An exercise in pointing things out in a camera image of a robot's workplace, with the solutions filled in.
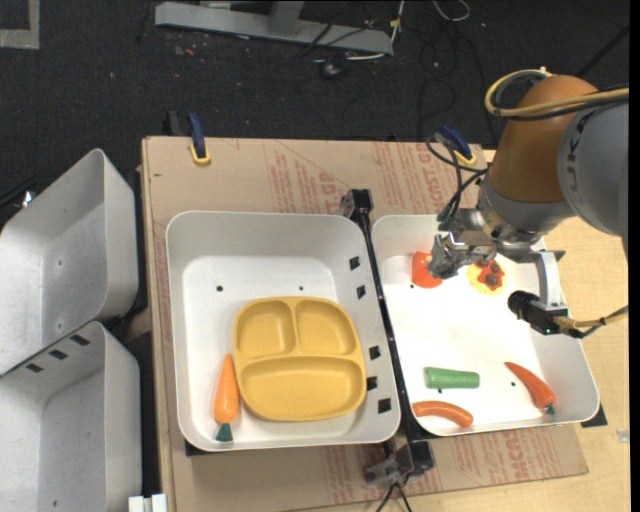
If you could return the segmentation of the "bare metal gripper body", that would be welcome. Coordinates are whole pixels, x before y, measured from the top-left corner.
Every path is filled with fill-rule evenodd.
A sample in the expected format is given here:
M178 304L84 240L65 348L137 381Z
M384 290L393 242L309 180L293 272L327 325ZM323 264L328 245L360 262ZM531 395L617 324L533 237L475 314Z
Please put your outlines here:
M442 214L438 230L447 256L451 250L466 250L468 264L471 264L492 260L497 254L496 242L486 231L484 219L477 209L462 208L455 214Z

